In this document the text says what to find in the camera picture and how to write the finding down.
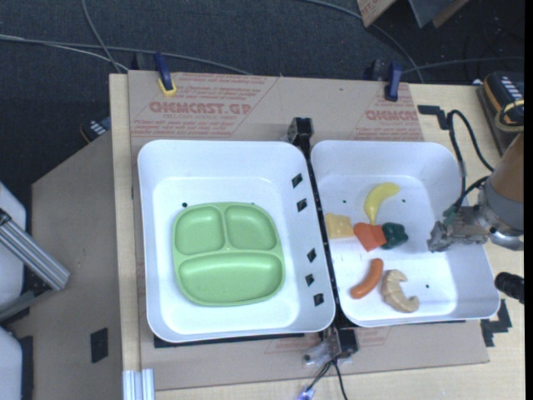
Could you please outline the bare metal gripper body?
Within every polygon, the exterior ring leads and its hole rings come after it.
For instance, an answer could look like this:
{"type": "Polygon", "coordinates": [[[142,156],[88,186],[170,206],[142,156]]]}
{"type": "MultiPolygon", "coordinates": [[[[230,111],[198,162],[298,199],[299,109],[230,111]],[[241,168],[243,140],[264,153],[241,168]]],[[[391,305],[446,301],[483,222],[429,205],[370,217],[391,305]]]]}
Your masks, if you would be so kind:
{"type": "Polygon", "coordinates": [[[449,238],[464,244],[493,244],[523,250],[523,231],[506,222],[489,206],[451,206],[449,208],[449,238]]]}

